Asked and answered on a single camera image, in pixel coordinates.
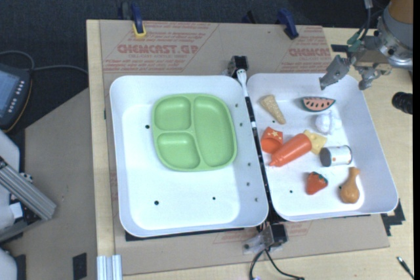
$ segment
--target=robotic hand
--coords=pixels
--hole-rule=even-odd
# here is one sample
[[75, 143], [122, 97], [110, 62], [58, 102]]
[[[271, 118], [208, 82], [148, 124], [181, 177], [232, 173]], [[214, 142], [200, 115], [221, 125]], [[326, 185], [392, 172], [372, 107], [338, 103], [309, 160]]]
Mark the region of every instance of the robotic hand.
[[[369, 88], [374, 79], [390, 74], [393, 68], [413, 71], [413, 0], [390, 0], [373, 36], [366, 36], [373, 7], [371, 0], [365, 0], [365, 6], [366, 23], [347, 41], [347, 58], [337, 55], [327, 67], [327, 73], [320, 78], [322, 90], [342, 79], [351, 66], [362, 76], [360, 90]], [[412, 94], [399, 92], [392, 103], [412, 114]]]

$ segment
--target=green plate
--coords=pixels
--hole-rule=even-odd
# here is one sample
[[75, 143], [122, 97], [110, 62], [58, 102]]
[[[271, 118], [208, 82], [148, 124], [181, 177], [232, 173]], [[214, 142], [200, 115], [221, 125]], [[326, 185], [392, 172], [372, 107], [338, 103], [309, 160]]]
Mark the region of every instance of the green plate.
[[181, 171], [221, 169], [236, 156], [236, 136], [227, 105], [210, 94], [174, 94], [152, 110], [157, 156]]

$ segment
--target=table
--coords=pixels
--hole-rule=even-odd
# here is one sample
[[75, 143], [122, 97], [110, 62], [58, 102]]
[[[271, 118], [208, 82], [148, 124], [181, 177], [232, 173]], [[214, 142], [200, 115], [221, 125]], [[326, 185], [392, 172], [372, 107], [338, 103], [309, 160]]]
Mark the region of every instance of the table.
[[[354, 30], [324, 28], [329, 44], [343, 44]], [[115, 254], [111, 208], [110, 175], [106, 122], [104, 120], [104, 83], [100, 20], [87, 21], [89, 59], [89, 91], [91, 100], [91, 126], [94, 170], [94, 198], [96, 214], [97, 253], [99, 256]], [[350, 75], [359, 78], [351, 70]], [[385, 157], [392, 171], [400, 196], [406, 221], [391, 228], [390, 247], [341, 254], [327, 254], [278, 260], [280, 269], [307, 279], [408, 279], [396, 257], [401, 256], [413, 271], [413, 119], [395, 109], [391, 98], [395, 92], [412, 92], [408, 72], [394, 70], [389, 76], [374, 81], [364, 92], [371, 116], [377, 129]], [[142, 275], [124, 279], [247, 279], [248, 263], [214, 266]], [[255, 266], [255, 275], [262, 279], [281, 279], [270, 262], [261, 261]]]

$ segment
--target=can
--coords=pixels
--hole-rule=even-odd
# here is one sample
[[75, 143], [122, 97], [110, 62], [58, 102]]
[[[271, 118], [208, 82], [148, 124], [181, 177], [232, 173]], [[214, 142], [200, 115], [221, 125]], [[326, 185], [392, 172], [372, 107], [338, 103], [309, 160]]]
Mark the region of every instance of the can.
[[353, 160], [353, 155], [347, 145], [324, 147], [320, 152], [320, 159], [324, 167], [349, 165]]

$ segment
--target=toy watermelon slice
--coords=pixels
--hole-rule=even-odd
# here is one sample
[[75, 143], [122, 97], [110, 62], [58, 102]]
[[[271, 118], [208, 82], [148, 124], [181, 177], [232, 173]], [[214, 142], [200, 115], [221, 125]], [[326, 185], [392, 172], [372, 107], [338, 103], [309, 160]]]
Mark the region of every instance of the toy watermelon slice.
[[306, 181], [306, 193], [314, 195], [318, 191], [328, 186], [328, 180], [317, 172], [311, 172]]
[[325, 97], [304, 97], [302, 101], [303, 106], [311, 112], [325, 111], [335, 103], [335, 99]]

